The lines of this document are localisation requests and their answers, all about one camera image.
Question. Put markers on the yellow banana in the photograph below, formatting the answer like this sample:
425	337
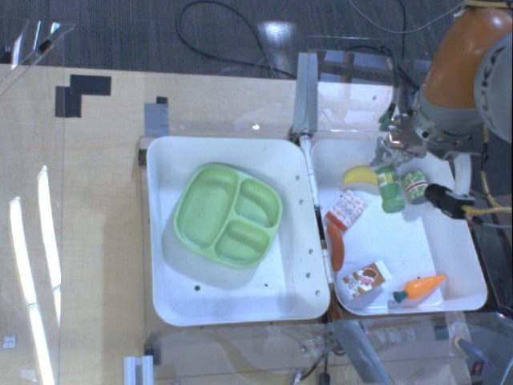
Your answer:
360	175

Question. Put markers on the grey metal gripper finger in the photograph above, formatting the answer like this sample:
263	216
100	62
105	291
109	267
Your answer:
397	159
380	155

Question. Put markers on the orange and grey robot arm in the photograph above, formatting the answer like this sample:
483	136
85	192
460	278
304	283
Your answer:
453	58

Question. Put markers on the orange carrot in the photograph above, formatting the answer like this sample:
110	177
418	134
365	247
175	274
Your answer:
422	287

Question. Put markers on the orange and white carton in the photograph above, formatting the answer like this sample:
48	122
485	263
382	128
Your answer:
346	211

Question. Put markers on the green divided plate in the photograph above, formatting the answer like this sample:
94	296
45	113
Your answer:
208	211

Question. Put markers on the white plastic tray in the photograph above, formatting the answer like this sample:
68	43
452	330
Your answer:
401	247
168	255

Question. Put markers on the black cylinder on white bracket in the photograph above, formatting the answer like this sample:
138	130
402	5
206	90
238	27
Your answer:
445	201

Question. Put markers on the thin black and white rod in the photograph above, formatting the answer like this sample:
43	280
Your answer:
312	175

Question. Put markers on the green plastic bottle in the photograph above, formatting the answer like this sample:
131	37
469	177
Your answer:
390	195

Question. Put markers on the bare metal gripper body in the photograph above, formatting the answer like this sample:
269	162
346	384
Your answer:
405	134

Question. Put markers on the red sausage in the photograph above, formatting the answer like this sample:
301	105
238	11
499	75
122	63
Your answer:
336	249

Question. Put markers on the brown and white carton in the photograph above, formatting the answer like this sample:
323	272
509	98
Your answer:
366	281

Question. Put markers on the green and red can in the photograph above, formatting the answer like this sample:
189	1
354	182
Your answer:
414	187

